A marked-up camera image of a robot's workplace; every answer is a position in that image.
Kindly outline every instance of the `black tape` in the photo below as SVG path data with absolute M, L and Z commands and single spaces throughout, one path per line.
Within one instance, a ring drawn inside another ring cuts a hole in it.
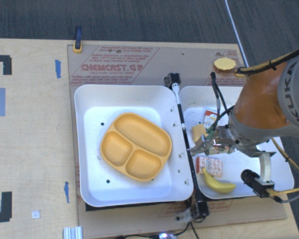
M 9 55 L 0 55 L 0 62 L 3 62 L 3 75 L 12 75 L 12 62 Z
M 12 192 L 2 192 L 0 222 L 9 222 L 10 218 L 12 218 Z

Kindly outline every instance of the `black floor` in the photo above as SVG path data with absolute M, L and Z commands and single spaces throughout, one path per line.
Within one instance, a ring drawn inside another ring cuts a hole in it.
M 0 38 L 68 40 L 77 25 L 84 40 L 238 43 L 252 66 L 299 48 L 299 0 L 0 0 Z M 299 139 L 282 141 L 299 165 Z

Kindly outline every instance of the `yellow banana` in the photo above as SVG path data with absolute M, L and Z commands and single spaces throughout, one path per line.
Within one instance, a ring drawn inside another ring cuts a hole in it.
M 217 181 L 213 176 L 207 173 L 205 167 L 203 167 L 201 171 L 204 174 L 205 184 L 218 193 L 226 194 L 233 191 L 236 188 L 236 184 L 234 183 Z

